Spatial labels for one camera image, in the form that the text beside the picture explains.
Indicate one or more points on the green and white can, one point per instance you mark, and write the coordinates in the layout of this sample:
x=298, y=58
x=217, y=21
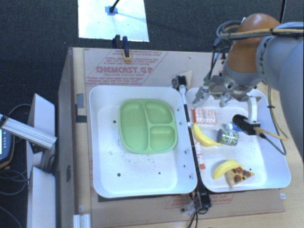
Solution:
x=229, y=137

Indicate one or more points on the thin black and white rod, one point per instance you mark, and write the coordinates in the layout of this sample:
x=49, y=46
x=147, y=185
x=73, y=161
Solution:
x=192, y=139

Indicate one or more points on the green divided plate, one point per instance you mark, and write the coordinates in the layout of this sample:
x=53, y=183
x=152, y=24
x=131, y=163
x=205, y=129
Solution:
x=135, y=127

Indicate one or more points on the orange and white carton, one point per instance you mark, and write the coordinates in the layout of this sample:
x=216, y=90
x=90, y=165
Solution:
x=204, y=116

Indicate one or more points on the black cylinder on white bracket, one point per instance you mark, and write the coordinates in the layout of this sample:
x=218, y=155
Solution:
x=244, y=123

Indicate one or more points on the blue and white bottle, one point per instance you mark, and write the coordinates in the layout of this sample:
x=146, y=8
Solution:
x=231, y=126

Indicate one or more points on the white plastic tray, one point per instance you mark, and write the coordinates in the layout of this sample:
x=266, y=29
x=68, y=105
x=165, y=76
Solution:
x=261, y=165
x=142, y=174

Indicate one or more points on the brown cardboard board red print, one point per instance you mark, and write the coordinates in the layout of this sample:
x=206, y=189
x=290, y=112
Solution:
x=147, y=65

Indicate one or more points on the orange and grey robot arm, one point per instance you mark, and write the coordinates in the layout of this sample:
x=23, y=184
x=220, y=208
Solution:
x=275, y=63

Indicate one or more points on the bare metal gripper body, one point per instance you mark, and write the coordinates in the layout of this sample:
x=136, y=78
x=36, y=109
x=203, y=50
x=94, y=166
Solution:
x=234, y=87

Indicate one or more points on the yellow banana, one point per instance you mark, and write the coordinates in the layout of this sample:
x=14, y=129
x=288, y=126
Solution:
x=225, y=166
x=203, y=136

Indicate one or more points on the orange and white flat packet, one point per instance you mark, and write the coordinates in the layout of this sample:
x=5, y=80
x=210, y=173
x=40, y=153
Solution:
x=200, y=154

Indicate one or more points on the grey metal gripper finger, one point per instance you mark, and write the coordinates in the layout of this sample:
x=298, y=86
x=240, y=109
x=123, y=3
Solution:
x=225, y=100
x=200, y=96

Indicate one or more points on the pizza slice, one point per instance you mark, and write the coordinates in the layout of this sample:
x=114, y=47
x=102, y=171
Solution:
x=238, y=177

